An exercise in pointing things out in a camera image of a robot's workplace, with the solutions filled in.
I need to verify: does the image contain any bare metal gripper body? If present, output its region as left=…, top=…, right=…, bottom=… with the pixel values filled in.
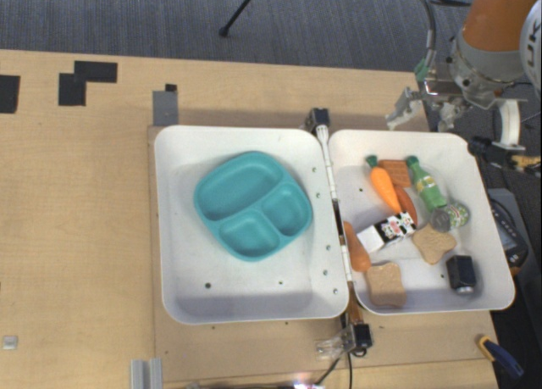
left=423, top=63, right=516, bottom=110

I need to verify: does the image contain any brown square biscuit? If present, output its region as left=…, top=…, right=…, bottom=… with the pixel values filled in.
left=378, top=159, right=412, bottom=188

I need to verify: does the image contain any green bottle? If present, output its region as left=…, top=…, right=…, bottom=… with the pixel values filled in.
left=405, top=155, right=449, bottom=214

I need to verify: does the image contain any orange carrot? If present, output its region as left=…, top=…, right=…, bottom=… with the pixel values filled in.
left=365, top=154, right=402, bottom=215

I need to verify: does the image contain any white plastic tray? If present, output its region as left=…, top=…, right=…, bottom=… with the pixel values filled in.
left=328, top=129, right=517, bottom=316
left=153, top=125, right=351, bottom=325

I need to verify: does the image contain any thin black and white rod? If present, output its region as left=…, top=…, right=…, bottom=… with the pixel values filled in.
left=316, top=124, right=355, bottom=325

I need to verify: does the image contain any red-brown sausage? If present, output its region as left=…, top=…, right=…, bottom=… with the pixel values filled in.
left=394, top=184, right=419, bottom=227

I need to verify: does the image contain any silver can with green print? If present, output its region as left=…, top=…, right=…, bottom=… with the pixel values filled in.
left=429, top=203, right=470, bottom=234

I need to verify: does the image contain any white cow print carton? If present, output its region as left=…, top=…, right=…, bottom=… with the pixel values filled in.
left=356, top=210, right=418, bottom=254

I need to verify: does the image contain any tan bread slice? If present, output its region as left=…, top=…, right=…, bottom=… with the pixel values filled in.
left=364, top=262, right=408, bottom=308
left=412, top=225, right=458, bottom=266

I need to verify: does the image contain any orange sausage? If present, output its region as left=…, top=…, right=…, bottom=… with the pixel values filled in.
left=342, top=220, right=372, bottom=274

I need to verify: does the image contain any black can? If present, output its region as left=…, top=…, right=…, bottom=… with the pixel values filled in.
left=445, top=254, right=478, bottom=296

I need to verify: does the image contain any teal divided plate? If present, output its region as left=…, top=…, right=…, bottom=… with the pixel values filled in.
left=193, top=150, right=314, bottom=263

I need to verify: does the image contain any black cylinder on white bracket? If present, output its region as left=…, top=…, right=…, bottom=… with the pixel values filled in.
left=467, top=98, right=528, bottom=166

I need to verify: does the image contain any black block with thin wires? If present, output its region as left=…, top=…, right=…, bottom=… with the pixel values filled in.
left=352, top=323, right=375, bottom=357
left=307, top=108, right=331, bottom=128

